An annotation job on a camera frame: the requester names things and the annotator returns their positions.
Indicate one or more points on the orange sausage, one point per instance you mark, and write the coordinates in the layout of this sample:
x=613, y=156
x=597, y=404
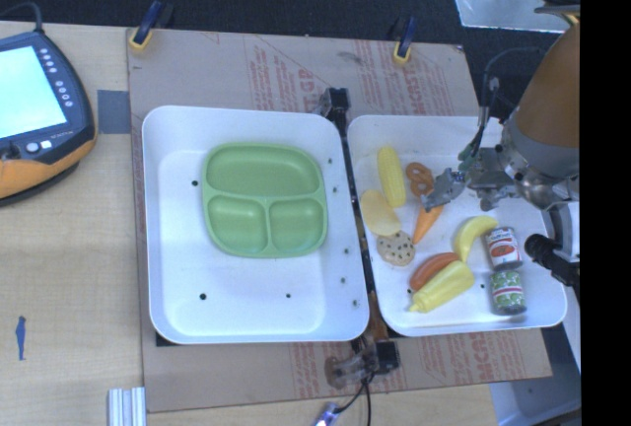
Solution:
x=429, y=268

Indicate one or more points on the brown pretzel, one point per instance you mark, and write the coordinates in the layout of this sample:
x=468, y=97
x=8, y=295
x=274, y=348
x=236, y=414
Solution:
x=419, y=177

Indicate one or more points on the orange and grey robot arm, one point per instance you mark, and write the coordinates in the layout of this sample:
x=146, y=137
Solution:
x=549, y=108

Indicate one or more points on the yellow mustard bottle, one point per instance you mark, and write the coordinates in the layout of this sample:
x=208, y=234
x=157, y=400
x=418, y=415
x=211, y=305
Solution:
x=446, y=286

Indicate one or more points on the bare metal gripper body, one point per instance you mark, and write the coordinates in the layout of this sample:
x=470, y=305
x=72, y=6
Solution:
x=495, y=172

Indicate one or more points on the red label can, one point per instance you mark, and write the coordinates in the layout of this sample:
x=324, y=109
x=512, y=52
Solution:
x=504, y=248

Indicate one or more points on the thin black and white rod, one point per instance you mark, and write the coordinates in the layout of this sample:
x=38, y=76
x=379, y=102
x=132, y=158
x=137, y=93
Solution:
x=362, y=241

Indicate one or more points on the yellow corn cob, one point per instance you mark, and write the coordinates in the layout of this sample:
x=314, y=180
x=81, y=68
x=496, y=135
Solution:
x=391, y=177

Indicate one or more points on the yellow banana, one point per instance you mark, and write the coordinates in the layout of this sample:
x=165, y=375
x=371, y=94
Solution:
x=468, y=232

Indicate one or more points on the white plastic tray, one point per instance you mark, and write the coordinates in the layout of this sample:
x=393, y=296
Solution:
x=458, y=315
x=246, y=301

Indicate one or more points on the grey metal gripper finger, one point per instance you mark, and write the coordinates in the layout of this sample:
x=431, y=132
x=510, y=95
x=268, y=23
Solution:
x=493, y=201
x=446, y=187

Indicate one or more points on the yellow potato chip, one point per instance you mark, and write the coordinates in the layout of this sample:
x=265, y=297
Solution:
x=377, y=214

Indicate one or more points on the chocolate chip cookie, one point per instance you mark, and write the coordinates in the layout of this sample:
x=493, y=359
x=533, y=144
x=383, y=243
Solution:
x=396, y=249

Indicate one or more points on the green divided plate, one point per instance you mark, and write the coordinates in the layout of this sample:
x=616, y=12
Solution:
x=263, y=197

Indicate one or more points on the brown cardboard board red print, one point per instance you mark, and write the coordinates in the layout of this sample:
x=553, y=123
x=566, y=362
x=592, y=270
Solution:
x=197, y=69

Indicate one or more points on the orange carrot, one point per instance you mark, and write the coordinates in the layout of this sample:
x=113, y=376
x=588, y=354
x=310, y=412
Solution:
x=424, y=224

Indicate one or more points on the green label can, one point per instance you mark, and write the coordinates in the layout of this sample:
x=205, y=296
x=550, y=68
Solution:
x=508, y=292

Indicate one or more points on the black cylinder on white bracket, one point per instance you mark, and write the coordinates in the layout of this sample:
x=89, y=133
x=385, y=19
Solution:
x=547, y=256

